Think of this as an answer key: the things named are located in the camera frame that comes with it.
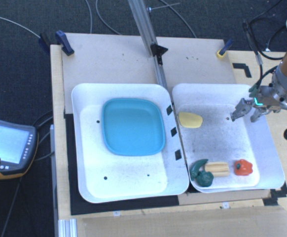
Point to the blue plate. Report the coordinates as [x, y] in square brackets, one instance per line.
[133, 127]

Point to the white plastic tray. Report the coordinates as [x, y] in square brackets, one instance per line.
[220, 142]
[123, 176]

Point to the orange toy bell pepper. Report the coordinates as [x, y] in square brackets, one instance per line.
[244, 168]

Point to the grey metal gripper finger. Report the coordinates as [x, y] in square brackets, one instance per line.
[242, 107]
[257, 113]

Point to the pale wood flat board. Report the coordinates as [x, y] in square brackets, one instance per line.
[109, 60]

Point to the yellow rounded toy food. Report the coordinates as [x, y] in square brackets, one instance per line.
[190, 120]

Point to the beige toy bread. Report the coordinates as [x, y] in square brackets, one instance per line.
[217, 169]

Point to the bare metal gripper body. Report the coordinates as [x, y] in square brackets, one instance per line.
[274, 97]

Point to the green toy chili pepper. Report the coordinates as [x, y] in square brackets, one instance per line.
[195, 167]

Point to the green toy broccoli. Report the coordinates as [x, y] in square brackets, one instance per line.
[204, 179]

